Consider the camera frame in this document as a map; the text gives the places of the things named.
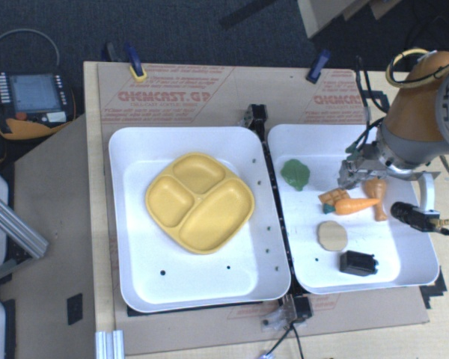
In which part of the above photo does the green toy lettuce leaf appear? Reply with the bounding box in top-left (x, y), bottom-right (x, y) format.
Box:
top-left (280, 158), bottom-right (311, 192)

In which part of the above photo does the black block with thin wires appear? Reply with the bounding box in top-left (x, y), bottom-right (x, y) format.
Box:
top-left (292, 295), bottom-right (314, 320)
top-left (242, 103), bottom-right (268, 135)

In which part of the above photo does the beige round toy biscuit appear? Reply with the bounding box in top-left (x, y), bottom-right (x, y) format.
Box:
top-left (317, 220), bottom-right (349, 252)

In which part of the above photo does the white plastic tray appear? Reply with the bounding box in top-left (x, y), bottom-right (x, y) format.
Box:
top-left (266, 123), bottom-right (441, 295)
top-left (108, 126), bottom-right (293, 313)

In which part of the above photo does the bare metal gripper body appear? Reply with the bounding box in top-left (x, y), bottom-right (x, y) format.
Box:
top-left (341, 143), bottom-right (417, 179)

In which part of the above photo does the black cylinder on white bracket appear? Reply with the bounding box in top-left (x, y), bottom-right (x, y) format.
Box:
top-left (390, 171), bottom-right (442, 233)

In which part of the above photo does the brown cardboard board, red print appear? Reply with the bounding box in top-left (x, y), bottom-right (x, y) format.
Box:
top-left (97, 62), bottom-right (431, 357)

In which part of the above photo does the yellow divided plate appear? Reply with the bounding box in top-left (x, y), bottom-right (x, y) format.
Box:
top-left (144, 152), bottom-right (256, 256)

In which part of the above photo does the black rectangular block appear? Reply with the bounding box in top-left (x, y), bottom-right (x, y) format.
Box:
top-left (339, 250), bottom-right (379, 277)

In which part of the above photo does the orange toy waffle biscuit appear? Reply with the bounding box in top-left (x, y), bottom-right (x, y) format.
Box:
top-left (318, 187), bottom-right (351, 206)

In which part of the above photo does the thin black and white rod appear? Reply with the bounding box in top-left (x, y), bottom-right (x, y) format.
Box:
top-left (260, 131), bottom-right (299, 297)

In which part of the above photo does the orange toy chicken drumstick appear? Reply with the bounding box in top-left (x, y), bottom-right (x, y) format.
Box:
top-left (363, 177), bottom-right (389, 222)

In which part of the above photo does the orange toy carrot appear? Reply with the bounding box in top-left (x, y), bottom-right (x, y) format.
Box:
top-left (323, 197), bottom-right (381, 217)

